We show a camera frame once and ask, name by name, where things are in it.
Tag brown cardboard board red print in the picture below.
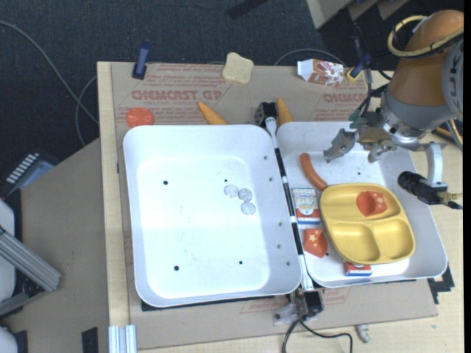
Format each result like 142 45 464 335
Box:
110 61 439 349

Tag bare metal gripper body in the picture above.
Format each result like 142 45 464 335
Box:
354 110 435 153

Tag small white red blue carton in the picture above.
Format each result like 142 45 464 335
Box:
343 261 373 277

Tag red fries packet with stars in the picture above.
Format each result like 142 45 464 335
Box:
355 190 389 218

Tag orange carrot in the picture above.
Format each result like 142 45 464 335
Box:
276 97 294 124
197 101 229 126

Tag white blue and orange carton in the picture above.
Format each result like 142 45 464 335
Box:
290 187 322 229

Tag white plastic tray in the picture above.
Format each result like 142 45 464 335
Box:
275 121 449 289
122 124 303 307

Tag orange sausage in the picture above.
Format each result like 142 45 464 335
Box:
299 152 329 192

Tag red packet with star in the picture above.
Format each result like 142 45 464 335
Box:
302 228 329 259

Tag thin black and white rod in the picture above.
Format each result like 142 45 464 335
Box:
265 117 314 292

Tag beige bread slice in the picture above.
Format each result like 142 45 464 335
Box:
221 52 255 85

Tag yellow divided plate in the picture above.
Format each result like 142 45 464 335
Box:
319 182 417 265

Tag black cylinder on white bracket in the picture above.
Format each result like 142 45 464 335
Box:
397 141 449 206

